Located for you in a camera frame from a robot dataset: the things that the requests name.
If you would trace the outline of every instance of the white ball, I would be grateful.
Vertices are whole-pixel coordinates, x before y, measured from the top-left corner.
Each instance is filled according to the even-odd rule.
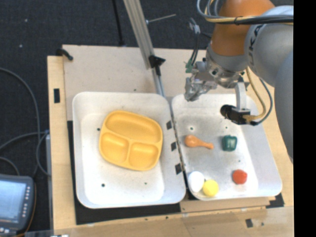
[[[205,178],[201,172],[193,171],[189,174],[188,182],[192,192],[199,192],[203,188]]]

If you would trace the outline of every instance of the green connector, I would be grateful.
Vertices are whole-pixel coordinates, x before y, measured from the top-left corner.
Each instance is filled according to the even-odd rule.
[[[192,73],[192,68],[193,68],[192,60],[189,59],[188,63],[186,64],[186,73]]]
[[[237,137],[226,135],[222,139],[222,146],[224,151],[234,151],[237,146]]]

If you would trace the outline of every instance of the wooden table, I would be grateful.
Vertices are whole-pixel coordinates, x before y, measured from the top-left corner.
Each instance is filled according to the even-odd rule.
[[[284,207],[266,209],[265,206],[269,205],[270,201],[275,199],[274,197],[232,199],[226,202],[204,202],[189,200],[185,197],[180,202],[181,213],[77,225],[67,130],[67,121],[72,118],[72,98],[76,93],[87,90],[153,93],[155,88],[151,81],[152,74],[145,69],[138,48],[77,45],[65,45],[63,48],[74,57],[73,61],[61,56],[48,56],[47,59],[53,224],[56,231],[61,233],[71,231],[72,236],[83,236],[83,233],[87,234],[87,231],[90,236],[102,236],[102,233],[107,231],[108,236],[112,236],[110,233],[116,235],[125,233],[126,229],[121,227],[121,224],[124,223],[124,227],[133,229],[129,236],[133,236],[133,234],[137,236],[140,233],[146,235],[148,227],[154,229],[155,236],[165,236],[165,233],[168,233],[168,231],[162,231],[161,227],[172,230],[172,233],[174,232],[172,236],[199,236],[198,234],[210,231],[206,219],[216,217],[215,219],[219,223],[227,222],[228,227],[234,230],[235,236],[239,234],[237,229],[241,229],[240,236],[247,236],[244,235],[245,231],[249,236],[261,236],[261,234],[264,234],[262,236],[272,236],[268,234],[275,227],[276,222],[279,223],[277,228],[279,230],[274,231],[273,236],[277,236],[278,231],[292,233],[294,229],[293,164],[288,158],[274,110],[263,123],[263,127],[282,179],[281,194]],[[192,51],[155,49],[155,53],[156,56],[166,59],[161,67],[166,96],[173,97],[183,94],[185,77],[188,76],[184,73],[184,62],[188,60]],[[200,51],[197,60],[201,60],[204,55],[205,51]],[[132,77],[136,79],[131,79],[129,73],[133,73]],[[268,96],[259,80],[254,75],[252,77],[258,90],[262,93],[263,100],[268,103]],[[274,89],[269,86],[268,88],[273,95]],[[218,87],[215,91],[216,93],[228,93],[229,90]],[[56,101],[56,92],[59,92],[59,101]],[[251,87],[248,88],[247,94],[260,109],[260,103]],[[252,219],[253,227],[247,227],[246,219]],[[192,226],[197,231],[193,231],[188,226]],[[227,230],[227,226],[223,227],[223,224],[217,224],[217,227],[216,231]]]

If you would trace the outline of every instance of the screen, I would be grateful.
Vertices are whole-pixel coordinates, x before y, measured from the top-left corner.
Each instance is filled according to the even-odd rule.
[[[0,221],[18,223],[25,188],[25,183],[0,180]]]

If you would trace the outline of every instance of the yellow plate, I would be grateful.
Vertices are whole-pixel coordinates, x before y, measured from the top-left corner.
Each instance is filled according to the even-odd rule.
[[[144,171],[157,164],[162,138],[162,129],[153,119],[136,113],[114,111],[103,122],[99,150],[108,162]]]

